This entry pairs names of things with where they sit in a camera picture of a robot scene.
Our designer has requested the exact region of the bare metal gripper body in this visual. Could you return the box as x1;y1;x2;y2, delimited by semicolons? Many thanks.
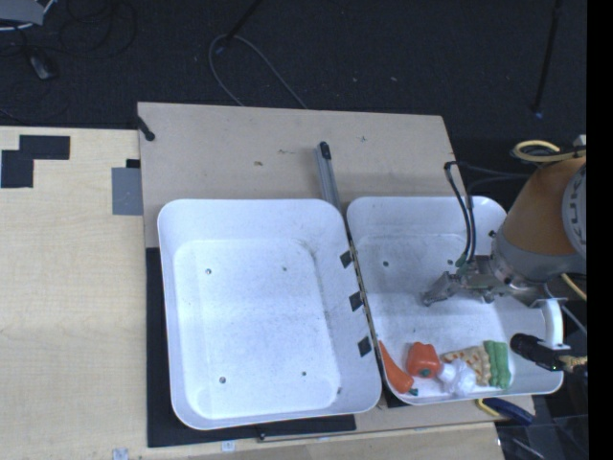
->
453;255;541;307

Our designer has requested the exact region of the white plastic tray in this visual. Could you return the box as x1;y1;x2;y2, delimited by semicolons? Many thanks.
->
345;195;566;407
156;197;384;432

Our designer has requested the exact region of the orange bell pepper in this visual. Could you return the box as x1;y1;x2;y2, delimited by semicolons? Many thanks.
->
405;341;443;380

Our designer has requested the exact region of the pizza slice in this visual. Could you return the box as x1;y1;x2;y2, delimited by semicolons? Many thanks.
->
439;344;493;387

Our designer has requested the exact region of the green pea pod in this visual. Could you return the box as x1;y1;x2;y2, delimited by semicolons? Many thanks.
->
482;339;513;389

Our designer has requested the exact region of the white garlic bulb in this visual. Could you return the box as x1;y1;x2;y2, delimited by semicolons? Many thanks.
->
437;357;478;399

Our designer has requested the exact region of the orange carrot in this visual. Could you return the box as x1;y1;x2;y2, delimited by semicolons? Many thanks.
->
377;339;420;398

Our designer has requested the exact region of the pale wood board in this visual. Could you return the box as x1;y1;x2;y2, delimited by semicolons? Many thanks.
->
136;102;535;449

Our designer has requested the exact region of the black cylinder on white bracket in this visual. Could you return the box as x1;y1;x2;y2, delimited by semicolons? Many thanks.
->
509;296;572;373

